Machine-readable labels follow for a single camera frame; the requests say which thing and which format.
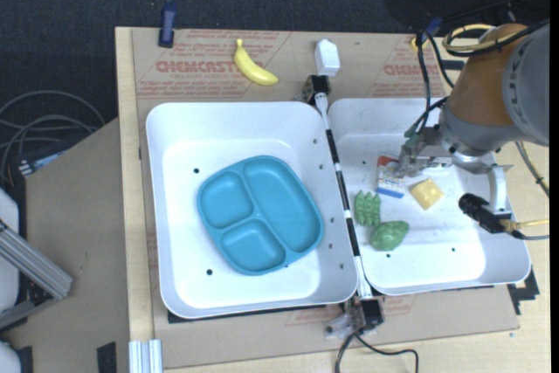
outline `yellow banana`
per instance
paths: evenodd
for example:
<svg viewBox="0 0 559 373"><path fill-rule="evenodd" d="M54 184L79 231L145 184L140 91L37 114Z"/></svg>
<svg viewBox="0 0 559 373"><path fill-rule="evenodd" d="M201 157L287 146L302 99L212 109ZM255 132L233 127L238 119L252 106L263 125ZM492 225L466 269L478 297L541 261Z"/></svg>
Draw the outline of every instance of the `yellow banana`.
<svg viewBox="0 0 559 373"><path fill-rule="evenodd" d="M271 86L279 80L273 73L268 72L252 60L251 56L243 47L243 39L237 39L237 50L235 51L235 66L248 78L262 86Z"/></svg>

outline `blue object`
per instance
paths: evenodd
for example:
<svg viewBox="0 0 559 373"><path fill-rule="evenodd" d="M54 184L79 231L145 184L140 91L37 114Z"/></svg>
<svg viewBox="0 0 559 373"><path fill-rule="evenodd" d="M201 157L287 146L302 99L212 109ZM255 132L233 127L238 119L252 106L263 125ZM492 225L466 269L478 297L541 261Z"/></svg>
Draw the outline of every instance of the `blue object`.
<svg viewBox="0 0 559 373"><path fill-rule="evenodd" d="M197 194L204 226L229 264L261 275L286 267L321 241L318 207L291 168L259 155L208 178Z"/></svg>
<svg viewBox="0 0 559 373"><path fill-rule="evenodd" d="M159 30L159 46L165 48L173 48L173 39L175 32L173 31L173 23L176 17L176 2L174 0L166 0L161 10L161 29Z"/></svg>

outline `blue clip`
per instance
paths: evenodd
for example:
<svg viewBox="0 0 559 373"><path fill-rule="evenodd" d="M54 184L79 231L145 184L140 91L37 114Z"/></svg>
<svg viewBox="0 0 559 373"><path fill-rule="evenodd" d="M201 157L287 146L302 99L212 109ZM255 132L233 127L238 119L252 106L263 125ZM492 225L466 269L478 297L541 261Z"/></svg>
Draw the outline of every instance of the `blue clip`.
<svg viewBox="0 0 559 373"><path fill-rule="evenodd" d="M173 48L173 39L175 32L173 31L173 23L176 16L176 2L174 0L166 0L165 6L161 10L161 29L159 30L159 46L165 48Z"/></svg>

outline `yellow sponge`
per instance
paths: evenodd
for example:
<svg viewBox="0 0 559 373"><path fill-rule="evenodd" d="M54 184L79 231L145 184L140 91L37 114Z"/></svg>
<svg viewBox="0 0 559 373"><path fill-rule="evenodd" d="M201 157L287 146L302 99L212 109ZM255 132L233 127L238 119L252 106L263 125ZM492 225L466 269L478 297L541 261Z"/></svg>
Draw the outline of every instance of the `yellow sponge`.
<svg viewBox="0 0 559 373"><path fill-rule="evenodd" d="M425 210L445 195L431 179L417 183L411 187L410 192Z"/></svg>

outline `table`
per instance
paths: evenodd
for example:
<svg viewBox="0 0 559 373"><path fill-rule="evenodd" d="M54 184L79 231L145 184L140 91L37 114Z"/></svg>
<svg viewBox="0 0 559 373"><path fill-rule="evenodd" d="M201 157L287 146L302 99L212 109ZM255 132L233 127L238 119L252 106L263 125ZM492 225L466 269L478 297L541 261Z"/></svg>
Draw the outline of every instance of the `table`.
<svg viewBox="0 0 559 373"><path fill-rule="evenodd" d="M121 167L124 206L124 225L126 235L126 265L128 272L128 321L130 340L148 341L155 337L155 324L152 318L152 295L149 284L148 241L146 236L145 203L143 199L143 180L138 148L141 146L138 129L138 103L136 99L135 57L133 48L133 29L117 28L116 54L119 89L119 120L121 131ZM370 44L370 35L344 35L355 46ZM301 42L316 39L313 33L292 33ZM376 42L382 43L381 37ZM312 56L307 57L304 65L313 64ZM345 60L342 65L351 66L353 59ZM549 151L530 146L533 158L543 170L549 169ZM542 218L549 214L547 201L539 189L533 185L529 173L521 166L518 155L512 147L505 147L499 154L500 162L512 161L517 169L508 175L509 196L517 217L520 220ZM422 371L455 371L468 365L468 371L550 371L550 319L549 319L549 242L528 245L535 276L541 295L537 300L522 302L522 315L519 317L520 329L514 332L469 335L452 339L439 339L408 343L420 355ZM400 345L390 349L401 348ZM335 351L281 356L259 360L246 360L227 364L204 365L180 368L172 371L330 371L333 369ZM366 349L350 350L344 357L343 368L360 371L372 366L377 371L394 371L403 368L412 370L408 357L383 358L372 356Z"/></svg>

